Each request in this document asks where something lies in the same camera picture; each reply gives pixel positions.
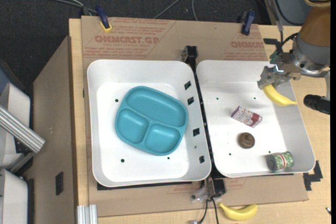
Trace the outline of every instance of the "wooden table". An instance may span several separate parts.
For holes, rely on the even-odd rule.
[[[298,27],[285,27],[284,36],[287,37],[295,31],[299,31]],[[263,38],[278,38],[279,33],[276,26],[259,26],[259,30]],[[73,174],[71,183],[73,188],[67,193],[67,202],[73,198],[73,207],[69,207],[69,211],[74,210],[77,205],[89,205],[89,190],[88,190],[88,172],[87,172],[87,148],[85,138],[85,109],[83,100],[83,67],[82,67],[82,42],[81,42],[81,20],[69,20],[69,36],[71,38],[71,46],[69,47],[69,66],[70,71],[68,86],[70,89],[70,115],[72,135],[72,148],[70,150],[72,155]],[[291,43],[288,42],[285,50],[288,50]],[[274,46],[265,45],[265,50],[269,56],[274,51]],[[43,72],[41,77],[37,79],[37,83],[41,84],[43,81]],[[330,175],[330,116],[323,113],[309,109],[303,105],[303,98],[307,94],[325,95],[326,85],[324,79],[312,79],[302,77],[298,81],[292,81],[296,99],[299,102],[300,111],[304,124],[306,126],[309,138],[315,153],[316,160],[319,161],[323,179],[321,182],[312,183],[312,191],[309,191],[308,201],[303,202],[287,202],[280,204],[265,204],[259,205],[258,214],[251,220],[245,223],[331,223],[331,216],[326,211],[326,207],[331,207],[331,175]],[[46,132],[46,127],[39,130],[39,119],[34,121],[37,130],[42,134]],[[38,171],[27,172],[28,177],[38,177]],[[39,207],[45,206],[46,202],[43,198],[39,198],[37,194],[36,201],[36,223],[45,223],[46,219],[53,218],[53,223],[61,223],[61,216],[58,217],[57,208],[52,209],[54,213],[48,213],[48,210],[43,210]],[[99,218],[100,224],[128,224],[128,223],[188,223],[190,220],[200,220],[204,210],[186,210],[175,212],[162,212],[142,215],[128,215],[116,217]],[[69,214],[69,218],[73,218],[73,211]],[[237,223],[237,221],[228,220],[221,210],[218,210],[218,217],[220,223]],[[203,223],[216,223],[214,209],[209,209],[207,216]]]

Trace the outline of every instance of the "blue compartment plate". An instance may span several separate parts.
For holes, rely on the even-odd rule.
[[[124,97],[114,127],[124,142],[154,155],[168,155],[180,144],[187,123],[187,109],[179,100],[138,86]]]

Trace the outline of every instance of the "soda can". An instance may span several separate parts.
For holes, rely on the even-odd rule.
[[[271,171],[291,168],[294,165],[293,155],[289,151],[270,154],[266,159],[267,166]]]

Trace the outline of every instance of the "toy banana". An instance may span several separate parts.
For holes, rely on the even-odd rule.
[[[274,103],[279,106],[287,106],[290,104],[297,105],[297,101],[292,101],[288,99],[287,97],[281,95],[274,89],[272,84],[269,84],[262,89],[265,93],[265,95]]]
[[[240,221],[248,220],[255,216],[258,211],[258,205],[249,205],[243,209],[234,209],[223,205],[221,202],[218,204],[224,211],[226,217],[231,220]]]

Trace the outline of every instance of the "blue clamp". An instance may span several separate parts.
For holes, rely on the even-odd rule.
[[[95,7],[96,12],[98,13],[98,16],[100,17],[100,25],[103,28],[105,33],[109,33],[112,30],[112,26],[109,23],[109,19],[103,10],[103,8],[99,5],[96,5]]]
[[[248,36],[250,34],[250,28],[256,17],[256,13],[253,10],[250,10],[245,17],[245,22],[243,23],[241,33]]]

